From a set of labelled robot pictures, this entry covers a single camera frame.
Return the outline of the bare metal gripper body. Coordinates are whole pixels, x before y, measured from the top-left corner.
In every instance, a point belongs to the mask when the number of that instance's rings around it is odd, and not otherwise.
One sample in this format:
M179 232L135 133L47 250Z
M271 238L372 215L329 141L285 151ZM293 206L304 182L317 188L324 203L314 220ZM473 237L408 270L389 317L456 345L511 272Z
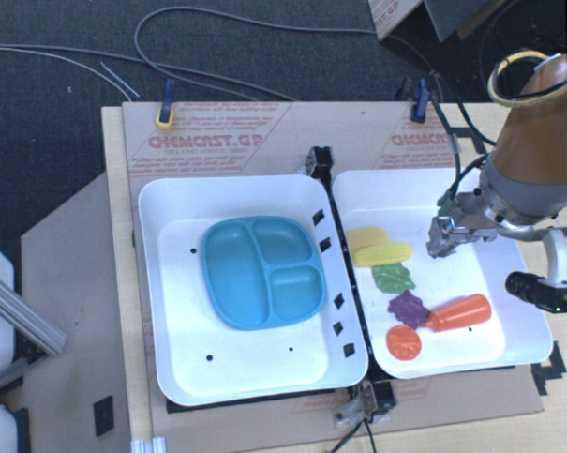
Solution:
M468 228L470 243L492 241L499 235L524 242L541 242L552 231L567 235L564 225L536 228L535 224L544 219L518 212L491 189L476 188L474 192L457 193L448 223L449 230Z

